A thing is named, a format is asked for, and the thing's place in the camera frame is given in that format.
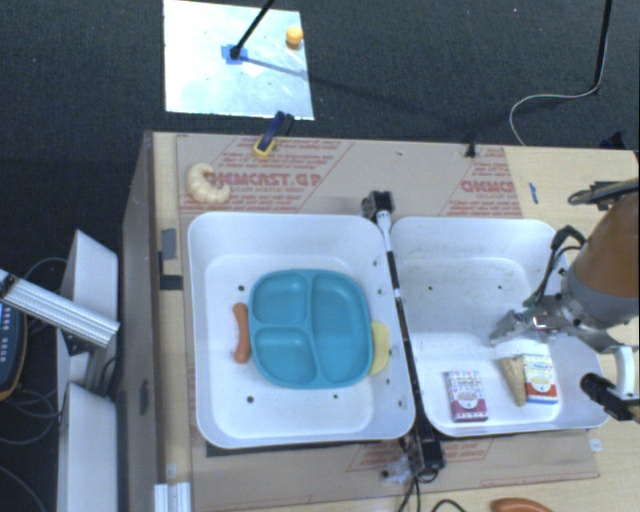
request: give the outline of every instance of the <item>blue mark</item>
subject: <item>blue mark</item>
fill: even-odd
[[[234,46],[235,45],[233,44],[226,44],[220,47],[220,53],[222,54],[222,58],[225,60],[227,64],[232,64],[232,65],[242,64],[243,60],[247,60],[249,58],[249,52],[247,51],[246,48],[240,48],[240,55],[238,56],[237,60],[234,60],[229,56],[229,52],[231,51],[231,48],[233,48]]]
[[[533,202],[538,204],[538,196],[536,195],[536,187],[533,186],[533,183],[529,182],[529,190],[531,191],[531,199]]]

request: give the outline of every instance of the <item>orange object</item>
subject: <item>orange object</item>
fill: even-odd
[[[302,42],[303,37],[304,32],[300,27],[289,27],[287,33],[285,34],[287,44],[294,48]]]
[[[553,512],[553,510],[525,498],[502,498],[491,502],[491,512]]]
[[[246,363],[251,356],[251,340],[249,338],[249,310],[243,302],[233,305],[233,314],[238,322],[238,345],[233,353],[236,363]]]

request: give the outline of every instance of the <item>black pole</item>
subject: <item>black pole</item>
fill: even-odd
[[[229,57],[231,57],[233,60],[238,60],[238,57],[240,57],[240,50],[242,50],[244,43],[247,42],[247,39],[249,39],[249,36],[251,35],[251,33],[258,26],[258,23],[260,23],[260,20],[264,18],[264,15],[267,14],[267,11],[271,9],[271,6],[275,1],[276,0],[267,0],[267,3],[264,4],[264,7],[258,13],[258,15],[256,16],[256,19],[253,20],[253,23],[249,26],[249,28],[244,33],[244,35],[242,36],[238,44],[235,45],[233,48],[231,48],[231,50],[229,50]]]
[[[609,20],[611,19],[612,8],[613,0],[606,0],[604,15],[602,17],[602,29],[600,30],[600,47],[598,48],[598,62],[596,64],[596,76],[593,79],[593,88],[599,88],[600,80],[602,79],[604,57],[607,52],[607,38],[609,36]]]

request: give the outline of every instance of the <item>white plastic tray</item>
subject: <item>white plastic tray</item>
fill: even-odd
[[[593,428],[608,418],[580,389],[582,376],[602,374],[596,353],[577,338],[545,345],[522,336],[493,348],[489,334],[509,309],[538,286],[554,230],[533,220],[404,218],[392,230],[400,287],[428,418],[450,436]],[[547,293],[559,291],[556,272]],[[550,354],[557,404],[518,407],[498,359]],[[489,419],[452,420],[444,374],[481,374]]]
[[[406,370],[386,252],[378,228],[357,216],[211,212],[189,228],[196,416],[223,448],[395,439],[412,426]],[[387,325],[385,369],[353,386],[301,390],[235,363],[236,302],[264,274],[291,268],[342,272],[362,288],[372,321]]]

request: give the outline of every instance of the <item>black floor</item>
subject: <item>black floor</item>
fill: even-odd
[[[219,2],[261,6],[261,1]],[[511,106],[593,84],[605,0],[280,1],[299,10],[316,120],[293,136],[517,144]],[[528,145],[638,149],[640,4],[613,6],[602,87],[516,112]],[[65,257],[75,229],[120,250],[145,129],[257,134],[265,121],[164,111],[161,0],[0,2],[0,268]],[[55,288],[54,265],[34,281]],[[55,386],[53,333],[29,340],[25,388]],[[42,424],[0,404],[0,437]],[[55,509],[55,429],[0,465]],[[38,510],[0,472],[0,509]]]

